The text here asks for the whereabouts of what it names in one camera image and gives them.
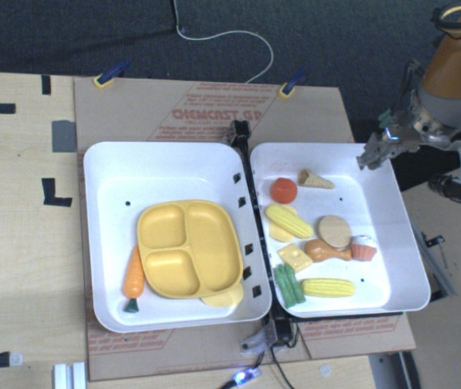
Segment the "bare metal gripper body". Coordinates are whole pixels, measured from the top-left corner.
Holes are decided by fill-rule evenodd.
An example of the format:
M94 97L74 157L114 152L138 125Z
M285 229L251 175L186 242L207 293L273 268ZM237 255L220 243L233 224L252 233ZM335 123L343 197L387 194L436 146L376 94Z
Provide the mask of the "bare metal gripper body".
M443 151L458 149L453 140L458 131L443 125L424 107L417 91L401 96L395 105L380 116L382 143L394 150L391 157L404 152L417 152L421 146Z

